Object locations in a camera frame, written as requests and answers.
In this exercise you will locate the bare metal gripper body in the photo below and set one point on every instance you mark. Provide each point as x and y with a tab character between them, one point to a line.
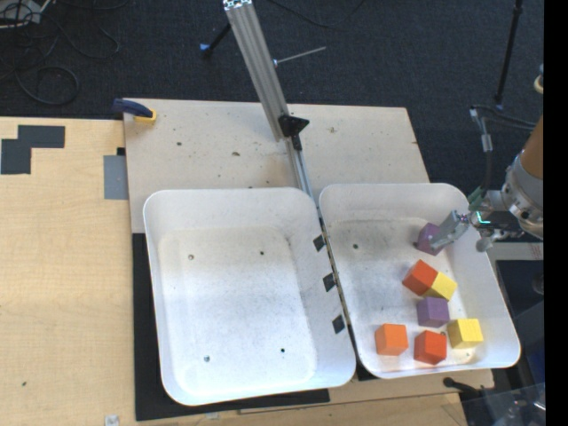
526	220

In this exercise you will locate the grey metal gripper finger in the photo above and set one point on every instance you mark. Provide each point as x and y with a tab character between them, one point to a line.
484	241
449	231

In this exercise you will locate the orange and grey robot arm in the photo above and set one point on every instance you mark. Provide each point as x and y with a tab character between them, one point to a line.
534	153

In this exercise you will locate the purple cube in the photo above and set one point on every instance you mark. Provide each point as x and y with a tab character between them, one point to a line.
424	242
432	312

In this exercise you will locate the yellow cube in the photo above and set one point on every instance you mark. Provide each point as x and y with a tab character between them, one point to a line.
465	333
444	286

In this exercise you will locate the red cube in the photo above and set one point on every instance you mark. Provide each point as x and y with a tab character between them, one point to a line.
429	348
418	278

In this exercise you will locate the white plastic tray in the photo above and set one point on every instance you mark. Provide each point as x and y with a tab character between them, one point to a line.
377	282
235	309

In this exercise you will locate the orange cube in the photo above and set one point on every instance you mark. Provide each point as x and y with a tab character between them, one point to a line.
391	340

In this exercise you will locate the pale wood board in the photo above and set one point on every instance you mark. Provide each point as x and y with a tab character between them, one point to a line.
213	149

